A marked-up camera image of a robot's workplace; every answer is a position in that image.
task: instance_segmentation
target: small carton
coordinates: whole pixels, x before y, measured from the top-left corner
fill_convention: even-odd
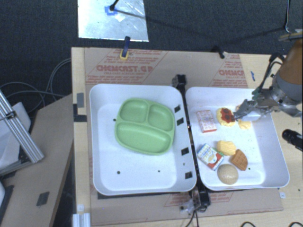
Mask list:
[[[196,114],[203,133],[217,130],[212,112],[210,110],[198,111]]]
[[[215,170],[222,163],[223,156],[211,148],[209,145],[204,144],[197,152],[198,158],[208,165],[211,169]]]

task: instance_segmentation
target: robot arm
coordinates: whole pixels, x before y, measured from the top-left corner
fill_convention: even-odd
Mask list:
[[[296,106],[302,102],[302,39],[297,40],[279,71],[273,75],[272,86],[263,89],[266,78],[270,75],[273,62],[277,55],[269,60],[269,65],[260,86],[253,91],[252,100],[247,99],[234,113],[235,119],[254,121],[272,111],[283,111],[292,117],[302,116]]]

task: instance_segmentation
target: green divided plate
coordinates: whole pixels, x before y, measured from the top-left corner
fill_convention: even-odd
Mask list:
[[[174,140],[175,117],[159,103],[131,98],[120,107],[115,137],[120,145],[149,155],[161,155]]]

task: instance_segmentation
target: metal sheet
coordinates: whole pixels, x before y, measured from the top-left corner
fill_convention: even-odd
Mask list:
[[[120,0],[110,11],[114,1],[78,0],[79,37],[148,42],[143,0]]]

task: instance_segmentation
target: brown waffle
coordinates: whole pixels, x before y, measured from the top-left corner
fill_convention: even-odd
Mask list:
[[[236,150],[236,154],[231,157],[231,163],[233,163],[240,170],[245,171],[248,165],[247,158],[241,150]]]

